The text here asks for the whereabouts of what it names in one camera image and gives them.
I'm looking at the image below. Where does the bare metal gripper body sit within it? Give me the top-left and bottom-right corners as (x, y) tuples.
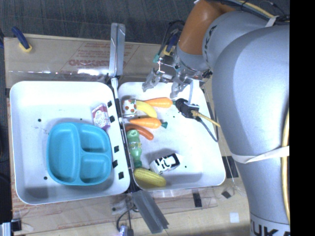
(157, 57), (210, 86)

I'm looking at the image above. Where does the orange carrot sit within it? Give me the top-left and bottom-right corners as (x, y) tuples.
(129, 117), (168, 130)
(143, 97), (176, 109)

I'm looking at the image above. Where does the yellow banana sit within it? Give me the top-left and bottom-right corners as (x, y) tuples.
(135, 100), (158, 118)

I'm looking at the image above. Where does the white can with red print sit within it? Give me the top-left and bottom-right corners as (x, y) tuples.
(122, 98), (138, 118)

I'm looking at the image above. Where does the orange sausage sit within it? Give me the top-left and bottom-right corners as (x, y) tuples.
(125, 123), (155, 141)

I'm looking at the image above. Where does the pink and white carton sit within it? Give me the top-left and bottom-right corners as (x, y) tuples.
(91, 103), (111, 130)

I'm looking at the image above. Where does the white plastic tray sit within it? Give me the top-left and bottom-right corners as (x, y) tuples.
(117, 82), (226, 192)
(9, 80), (131, 206)

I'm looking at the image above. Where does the green bottle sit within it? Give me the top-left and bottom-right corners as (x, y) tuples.
(126, 129), (144, 169)

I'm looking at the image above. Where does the black and white carton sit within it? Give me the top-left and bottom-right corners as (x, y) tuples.
(149, 152), (184, 176)

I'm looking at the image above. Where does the yellow corn cob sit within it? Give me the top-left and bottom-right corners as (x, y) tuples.
(133, 168), (167, 188)

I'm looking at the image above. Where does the brown cardboard board red print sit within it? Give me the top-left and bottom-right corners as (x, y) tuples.
(3, 33), (251, 236)

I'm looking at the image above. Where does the blue divided plate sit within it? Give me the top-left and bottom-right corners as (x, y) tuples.
(46, 122), (113, 186)

